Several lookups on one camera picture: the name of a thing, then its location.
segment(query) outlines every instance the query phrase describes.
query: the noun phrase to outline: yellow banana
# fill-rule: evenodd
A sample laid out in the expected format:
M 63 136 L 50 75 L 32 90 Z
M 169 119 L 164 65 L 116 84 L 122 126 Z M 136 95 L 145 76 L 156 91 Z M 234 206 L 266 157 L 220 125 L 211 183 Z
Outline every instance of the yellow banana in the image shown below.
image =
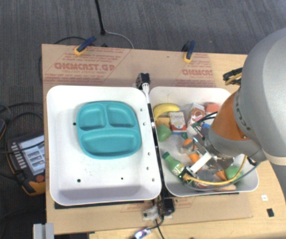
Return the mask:
M 180 109 L 177 105 L 174 104 L 160 104 L 155 106 L 154 110 L 153 110 L 153 114 L 154 114 L 154 121 L 157 120 L 157 118 L 164 114 L 164 113 L 168 113 L 168 112 L 178 112 Z

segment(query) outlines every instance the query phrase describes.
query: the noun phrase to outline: cardboard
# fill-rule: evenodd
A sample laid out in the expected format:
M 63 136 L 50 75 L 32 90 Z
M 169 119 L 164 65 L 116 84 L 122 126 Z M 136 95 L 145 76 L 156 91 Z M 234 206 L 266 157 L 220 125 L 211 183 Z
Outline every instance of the cardboard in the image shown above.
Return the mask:
M 183 60 L 183 52 L 149 51 L 88 47 L 84 55 L 74 54 L 75 46 L 42 45 L 43 95 L 56 85 L 132 86 L 139 73 L 149 73 L 150 88 L 220 87 L 217 79 L 227 71 L 242 66 L 245 56 L 230 65 L 220 64 L 222 70 L 212 69 L 210 54 L 194 53 L 191 63 Z M 152 206 L 151 201 L 135 204 L 55 209 L 49 193 L 49 156 L 47 132 L 47 106 L 44 105 L 46 150 L 46 207 L 47 222 L 54 224 L 58 234 L 114 230 L 152 226 L 143 220 L 142 210 Z M 176 211 L 164 224 L 194 223 L 252 216 L 245 194 L 175 198 Z

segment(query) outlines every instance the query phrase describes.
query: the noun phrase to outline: yellow cable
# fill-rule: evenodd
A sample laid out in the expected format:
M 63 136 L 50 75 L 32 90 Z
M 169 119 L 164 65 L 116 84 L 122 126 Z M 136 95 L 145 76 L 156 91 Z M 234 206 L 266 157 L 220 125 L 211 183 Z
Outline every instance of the yellow cable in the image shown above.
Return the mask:
M 245 165 L 245 162 L 246 162 L 246 159 L 247 159 L 247 156 L 245 155 L 244 158 L 243 158 L 243 161 L 242 161 L 242 164 L 238 170 L 238 172 L 235 174 L 235 176 L 233 176 L 231 179 L 227 180 L 227 181 L 221 181 L 221 182 L 211 182 L 211 181 L 203 181 L 203 180 L 199 180 L 199 179 L 196 179 L 194 177 L 191 177 L 187 174 L 185 174 L 183 176 L 183 179 L 184 180 L 192 180 L 192 181 L 195 181 L 195 182 L 200 182 L 200 183 L 203 183 L 203 184 L 207 184 L 207 185 L 214 185 L 214 186 L 220 186 L 220 185 L 225 185 L 225 184 L 229 184 L 230 182 L 233 182 L 234 180 L 236 180 L 236 178 L 238 177 L 238 175 L 241 173 L 241 170 L 242 168 L 244 167 Z
M 235 76 L 232 76 L 231 78 L 229 78 L 228 81 L 226 81 L 225 85 L 229 85 L 230 82 L 232 82 L 233 80 L 239 78 L 242 75 L 242 73 L 236 74 Z

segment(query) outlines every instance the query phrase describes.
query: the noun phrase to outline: blue clamp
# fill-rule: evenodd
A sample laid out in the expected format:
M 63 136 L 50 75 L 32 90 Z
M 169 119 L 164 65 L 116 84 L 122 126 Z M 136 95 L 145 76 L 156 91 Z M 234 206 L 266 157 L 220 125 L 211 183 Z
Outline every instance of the blue clamp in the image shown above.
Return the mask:
M 78 56 L 83 54 L 87 49 L 86 47 L 90 46 L 93 42 L 95 42 L 96 37 L 91 36 L 89 39 L 85 40 L 81 45 L 74 49 L 74 53 Z
M 195 47 L 196 43 L 195 41 L 188 41 L 182 48 L 182 51 L 185 51 L 185 55 L 184 55 L 184 61 L 186 63 L 190 63 L 191 62 L 191 55 L 193 53 L 194 47 Z

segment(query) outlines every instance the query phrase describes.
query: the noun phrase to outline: gray floor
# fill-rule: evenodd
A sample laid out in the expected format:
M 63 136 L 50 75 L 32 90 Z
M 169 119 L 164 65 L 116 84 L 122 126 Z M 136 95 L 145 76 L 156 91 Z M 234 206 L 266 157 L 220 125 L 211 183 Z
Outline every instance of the gray floor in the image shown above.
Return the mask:
M 135 49 L 180 51 L 195 40 L 196 52 L 248 54 L 268 34 L 286 27 L 286 0 L 99 0 L 104 27 L 126 35 Z M 0 104 L 42 102 L 38 60 L 42 43 L 68 36 L 97 37 L 96 46 L 131 48 L 120 36 L 100 35 L 94 0 L 0 0 Z M 61 44 L 79 44 L 69 39 Z M 22 105 L 13 114 L 42 112 Z M 34 115 L 14 121 L 5 140 L 42 127 Z M 0 173 L 11 176 L 4 155 Z M 29 197 L 0 176 L 0 238 L 32 238 L 45 222 L 44 196 Z

